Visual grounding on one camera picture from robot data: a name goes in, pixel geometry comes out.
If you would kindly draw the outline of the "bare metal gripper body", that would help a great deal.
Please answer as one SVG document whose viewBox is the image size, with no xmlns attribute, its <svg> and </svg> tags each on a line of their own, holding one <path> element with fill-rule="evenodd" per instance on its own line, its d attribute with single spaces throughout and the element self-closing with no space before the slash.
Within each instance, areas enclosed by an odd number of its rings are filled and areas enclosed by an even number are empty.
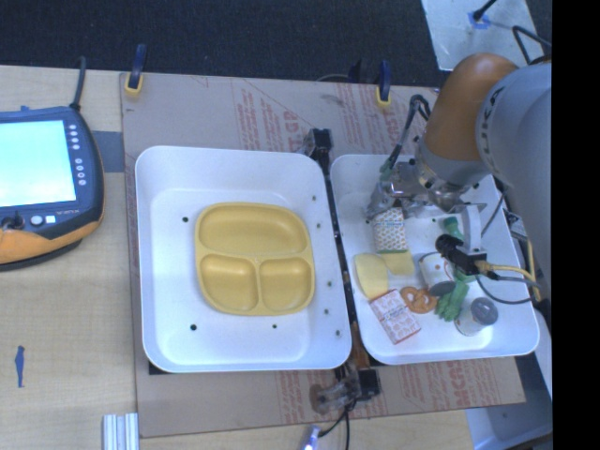
<svg viewBox="0 0 600 450">
<path fill-rule="evenodd" d="M 397 161 L 390 174 L 391 195 L 400 201 L 414 200 L 423 203 L 424 215 L 459 214 L 470 207 L 482 212 L 485 202 L 464 201 L 469 186 L 457 186 L 439 177 L 422 160 L 410 158 Z"/>
</svg>

